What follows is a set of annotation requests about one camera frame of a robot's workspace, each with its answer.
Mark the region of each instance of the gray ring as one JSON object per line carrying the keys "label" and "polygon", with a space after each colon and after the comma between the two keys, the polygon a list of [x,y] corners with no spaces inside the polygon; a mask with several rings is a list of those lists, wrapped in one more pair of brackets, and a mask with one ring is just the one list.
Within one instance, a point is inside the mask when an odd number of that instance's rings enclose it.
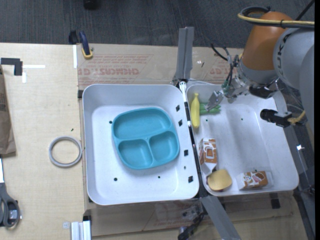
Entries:
{"label": "gray ring", "polygon": [[[59,141],[71,141],[73,142],[74,144],[76,144],[76,146],[78,147],[79,149],[79,155],[78,157],[72,161],[72,162],[69,162],[69,163],[62,163],[62,162],[58,162],[56,159],[54,159],[53,155],[52,155],[52,150],[53,150],[53,147],[54,145],[59,142]],[[81,148],[81,144],[78,140],[76,140],[74,137],[71,137],[71,136],[60,136],[60,137],[57,137],[55,138],[50,146],[49,146],[49,158],[51,160],[51,162],[55,165],[55,166],[58,166],[58,167],[63,167],[63,168],[68,168],[68,167],[71,167],[71,166],[74,166],[76,163],[78,163],[80,161],[82,157],[82,148]]]}

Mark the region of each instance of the black bracket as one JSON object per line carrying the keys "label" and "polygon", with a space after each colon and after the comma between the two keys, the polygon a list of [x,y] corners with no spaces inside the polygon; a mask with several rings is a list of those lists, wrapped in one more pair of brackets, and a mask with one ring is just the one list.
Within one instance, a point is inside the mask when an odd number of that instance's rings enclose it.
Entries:
{"label": "black bracket", "polygon": [[15,76],[22,76],[23,62],[20,61],[19,58],[1,58],[0,64],[1,65],[14,65],[14,75]]}

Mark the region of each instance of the scissors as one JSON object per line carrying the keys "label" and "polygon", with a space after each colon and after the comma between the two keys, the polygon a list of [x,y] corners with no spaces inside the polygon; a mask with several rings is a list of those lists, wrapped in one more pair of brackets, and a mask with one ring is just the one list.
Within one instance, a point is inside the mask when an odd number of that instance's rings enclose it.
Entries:
{"label": "scissors", "polygon": [[0,155],[0,224],[11,228],[20,220],[20,208],[16,200],[12,199],[6,190],[4,170]]}

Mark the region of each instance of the yellow cable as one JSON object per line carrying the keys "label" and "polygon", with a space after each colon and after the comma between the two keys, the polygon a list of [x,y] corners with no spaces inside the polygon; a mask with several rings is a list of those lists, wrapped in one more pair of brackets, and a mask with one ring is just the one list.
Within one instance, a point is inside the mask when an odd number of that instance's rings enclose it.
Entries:
{"label": "yellow cable", "polygon": [[247,22],[254,22],[254,23],[267,23],[267,24],[300,24],[300,25],[306,25],[306,26],[314,26],[314,21],[300,21],[300,20],[271,20],[271,19],[261,19],[261,18],[252,18],[242,15],[241,13],[238,13],[238,17],[242,20],[245,20]]}
{"label": "yellow cable", "polygon": [[295,123],[298,123],[306,114],[306,111],[304,110],[298,117],[291,117],[288,119],[288,121],[294,125]]}

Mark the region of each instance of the white strip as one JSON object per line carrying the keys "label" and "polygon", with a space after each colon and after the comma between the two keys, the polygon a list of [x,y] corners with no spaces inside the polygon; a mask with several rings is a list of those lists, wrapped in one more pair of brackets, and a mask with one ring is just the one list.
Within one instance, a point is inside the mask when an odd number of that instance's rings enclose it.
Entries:
{"label": "white strip", "polygon": [[24,69],[45,69],[46,65],[23,65]]}
{"label": "white strip", "polygon": [[78,58],[77,58],[77,45],[73,45],[73,67],[76,69],[78,67]]}
{"label": "white strip", "polygon": [[26,72],[22,72],[22,83],[26,83],[27,82],[27,73]]}

